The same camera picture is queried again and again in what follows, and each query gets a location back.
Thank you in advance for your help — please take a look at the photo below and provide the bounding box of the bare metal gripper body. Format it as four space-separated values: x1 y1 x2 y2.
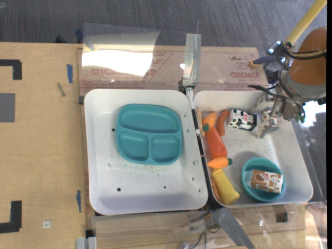
271 97 305 122

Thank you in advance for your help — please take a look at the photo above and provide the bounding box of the white plastic tray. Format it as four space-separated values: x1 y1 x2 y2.
193 90 314 209
83 88 209 216

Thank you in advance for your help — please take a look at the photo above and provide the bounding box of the black and white cow carton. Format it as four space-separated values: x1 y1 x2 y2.
227 108 258 132

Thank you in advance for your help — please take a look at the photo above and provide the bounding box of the orange sausage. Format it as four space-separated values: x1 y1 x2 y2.
216 109 231 137

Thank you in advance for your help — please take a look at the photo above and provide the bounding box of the orange bottle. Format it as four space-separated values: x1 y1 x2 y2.
205 127 229 159

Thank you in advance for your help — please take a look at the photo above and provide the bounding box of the brown and white carton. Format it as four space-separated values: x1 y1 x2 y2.
250 169 284 194

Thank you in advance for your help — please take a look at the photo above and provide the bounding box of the orange carrot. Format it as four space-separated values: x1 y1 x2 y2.
202 112 218 133
207 156 233 170

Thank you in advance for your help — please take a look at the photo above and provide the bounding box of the teal bowl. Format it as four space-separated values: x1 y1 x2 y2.
241 157 286 203

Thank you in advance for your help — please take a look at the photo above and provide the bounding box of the thin black and white rod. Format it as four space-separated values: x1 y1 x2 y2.
185 86 211 208

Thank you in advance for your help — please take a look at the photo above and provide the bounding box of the yellow bottle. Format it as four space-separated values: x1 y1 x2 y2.
211 168 241 205

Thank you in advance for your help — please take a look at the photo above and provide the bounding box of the teal divided plate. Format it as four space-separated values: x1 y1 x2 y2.
115 103 184 165

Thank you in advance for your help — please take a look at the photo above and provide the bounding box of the brown cardboard board, red print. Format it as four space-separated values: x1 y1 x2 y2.
77 44 307 233

